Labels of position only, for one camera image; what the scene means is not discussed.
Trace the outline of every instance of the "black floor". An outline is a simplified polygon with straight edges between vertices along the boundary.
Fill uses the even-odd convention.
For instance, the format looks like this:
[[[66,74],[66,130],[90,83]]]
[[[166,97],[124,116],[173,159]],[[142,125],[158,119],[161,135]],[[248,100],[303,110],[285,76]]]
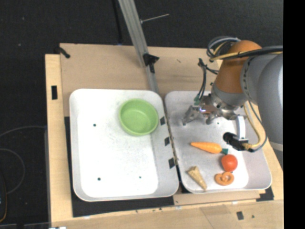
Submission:
[[[235,36],[261,46],[283,44],[284,0],[135,0],[149,46],[205,48]],[[44,55],[60,42],[131,45],[122,13],[120,37],[112,0],[0,0],[0,133],[46,125]],[[0,135],[0,169],[8,190],[2,224],[48,220],[44,130]]]

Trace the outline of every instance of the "white tray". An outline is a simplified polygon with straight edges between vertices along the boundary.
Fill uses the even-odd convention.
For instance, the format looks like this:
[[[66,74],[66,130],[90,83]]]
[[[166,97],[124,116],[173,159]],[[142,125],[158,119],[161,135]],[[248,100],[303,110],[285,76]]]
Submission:
[[[160,121],[156,130],[145,136],[125,133],[118,111],[122,103],[132,98],[150,102],[165,124]],[[85,201],[173,195],[179,181],[164,117],[162,99],[152,91],[74,91],[70,96],[70,125],[76,195]]]
[[[193,104],[193,100],[198,92],[193,91],[174,91],[165,97],[165,106],[168,122],[173,137],[173,146],[177,157],[177,165],[180,170],[182,183],[187,190],[192,193],[203,193],[203,189],[195,183],[186,173],[189,168],[198,166],[208,189],[206,192],[225,192],[237,190],[256,190],[266,189],[271,185],[271,173],[266,162],[264,153],[259,150],[255,153],[237,151],[223,140],[225,132],[236,134],[235,121],[228,121],[223,117],[214,119],[212,124],[207,125],[205,118],[199,118],[182,124],[182,118]],[[237,114],[244,115],[242,109]],[[245,121],[246,138],[249,143],[256,143],[257,136],[249,122]],[[214,176],[223,173],[221,157],[224,154],[211,154],[204,152],[190,145],[191,142],[215,142],[222,148],[228,148],[229,154],[236,156],[238,167],[233,172],[234,182],[228,186],[218,185]]]

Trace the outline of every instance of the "wooden table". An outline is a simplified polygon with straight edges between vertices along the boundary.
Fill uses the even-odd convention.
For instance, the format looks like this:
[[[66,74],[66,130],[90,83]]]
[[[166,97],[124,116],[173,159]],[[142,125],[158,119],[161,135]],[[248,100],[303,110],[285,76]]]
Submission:
[[[113,212],[74,218],[64,117],[68,99],[78,88],[148,90],[146,71],[139,67],[134,47],[62,43],[71,55],[45,55],[49,145],[50,212],[52,226],[69,228],[282,228],[283,171],[270,144],[263,147],[272,173],[274,200],[256,202],[265,191],[174,195],[175,205],[158,209]],[[198,58],[208,63],[205,49],[149,47],[160,57],[155,64],[160,96],[170,91],[197,91],[202,83]],[[209,67],[217,69],[215,63]],[[208,74],[208,87],[215,76]],[[241,212],[244,219],[238,219]]]

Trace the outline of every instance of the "green plastic bowl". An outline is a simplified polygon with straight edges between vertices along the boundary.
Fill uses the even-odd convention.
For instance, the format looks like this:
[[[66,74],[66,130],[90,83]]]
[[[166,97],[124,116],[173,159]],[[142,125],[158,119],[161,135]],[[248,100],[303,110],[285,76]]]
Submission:
[[[153,132],[159,122],[159,116],[149,102],[143,99],[130,99],[119,110],[122,128],[130,135],[140,136]]]

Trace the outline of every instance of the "red tomato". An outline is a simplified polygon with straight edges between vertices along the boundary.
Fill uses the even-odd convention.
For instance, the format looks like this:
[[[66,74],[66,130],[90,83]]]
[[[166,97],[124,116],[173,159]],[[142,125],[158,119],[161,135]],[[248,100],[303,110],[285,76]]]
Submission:
[[[237,158],[234,155],[225,155],[221,159],[225,171],[234,171],[237,168]]]

